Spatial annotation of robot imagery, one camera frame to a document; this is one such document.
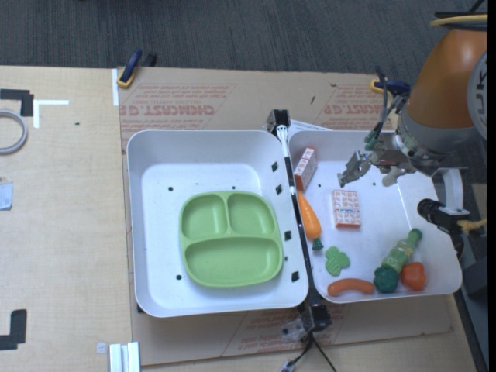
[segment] table surface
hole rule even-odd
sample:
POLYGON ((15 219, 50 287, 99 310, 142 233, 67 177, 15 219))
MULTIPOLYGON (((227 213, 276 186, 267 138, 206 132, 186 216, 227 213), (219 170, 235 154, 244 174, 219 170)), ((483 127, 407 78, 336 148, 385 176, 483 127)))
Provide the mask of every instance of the table surface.
MULTIPOLYGON (((98 343, 133 340, 112 70, 0 67, 0 88, 29 89, 36 99, 69 101, 41 105, 39 128, 33 128, 33 118, 26 118, 26 145, 0 156, 0 177, 14 187, 12 209, 0 212, 0 336, 9 332, 11 311, 28 313, 26 343, 17 350, 0 351, 0 369, 107 370, 108 359, 97 351, 98 343)), ((0 142, 2 126, 0 119, 0 142)), ((325 353, 338 371, 475 370, 452 295, 446 296, 446 303, 451 332, 331 346, 324 348, 325 353)), ((146 370, 275 371, 299 353, 235 356, 146 370)), ((298 361, 297 369, 330 367, 313 348, 298 361)))

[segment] gray ring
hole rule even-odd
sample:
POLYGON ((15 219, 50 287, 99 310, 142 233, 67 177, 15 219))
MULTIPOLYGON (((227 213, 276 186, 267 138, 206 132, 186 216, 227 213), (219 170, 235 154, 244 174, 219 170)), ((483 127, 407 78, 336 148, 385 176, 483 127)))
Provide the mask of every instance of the gray ring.
POLYGON ((0 147, 0 156, 5 154, 11 154, 19 150, 22 145, 26 142, 26 138, 28 136, 28 127, 24 119, 18 115, 17 113, 10 112, 9 110, 0 110, 0 117, 7 117, 9 119, 17 121, 22 128, 21 138, 15 142, 12 146, 9 147, 0 147))

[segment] cardboard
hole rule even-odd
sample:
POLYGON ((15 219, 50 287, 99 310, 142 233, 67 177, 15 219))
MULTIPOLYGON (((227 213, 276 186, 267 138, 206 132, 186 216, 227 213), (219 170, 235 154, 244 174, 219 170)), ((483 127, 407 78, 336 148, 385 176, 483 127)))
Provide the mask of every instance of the cardboard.
MULTIPOLYGON (((272 109, 287 109, 302 127, 372 129, 383 103, 382 95, 368 88, 372 79, 368 74, 139 67, 131 87, 119 89, 123 166, 127 141, 142 129, 260 129, 272 109)), ((384 129, 394 126, 391 115, 384 129)), ((126 169, 124 182, 133 340, 141 343, 143 366, 301 348, 281 339, 281 326, 297 316, 294 309, 172 319, 139 312, 126 169)), ((328 306, 332 325, 318 334, 321 346, 451 329, 443 296, 328 306)))

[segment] cable connector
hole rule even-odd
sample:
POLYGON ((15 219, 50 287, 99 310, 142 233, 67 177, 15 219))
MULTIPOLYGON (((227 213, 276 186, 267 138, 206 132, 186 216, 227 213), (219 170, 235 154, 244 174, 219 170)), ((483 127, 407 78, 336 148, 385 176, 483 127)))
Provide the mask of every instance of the cable connector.
POLYGON ((296 364, 292 363, 291 360, 285 360, 281 367, 279 368, 278 372, 292 372, 295 370, 296 364))

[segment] green bottle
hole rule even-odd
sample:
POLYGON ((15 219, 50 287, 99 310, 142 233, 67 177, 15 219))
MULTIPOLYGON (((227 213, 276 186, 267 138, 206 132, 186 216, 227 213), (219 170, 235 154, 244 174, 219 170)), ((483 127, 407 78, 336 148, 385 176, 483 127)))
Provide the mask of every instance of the green bottle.
POLYGON ((396 270, 398 274, 401 269, 410 259, 410 256, 415 252, 417 242, 422 238, 422 232, 418 229, 412 229, 408 233, 406 239, 400 239, 394 248, 389 251, 389 254, 382 261, 382 267, 391 267, 396 270))

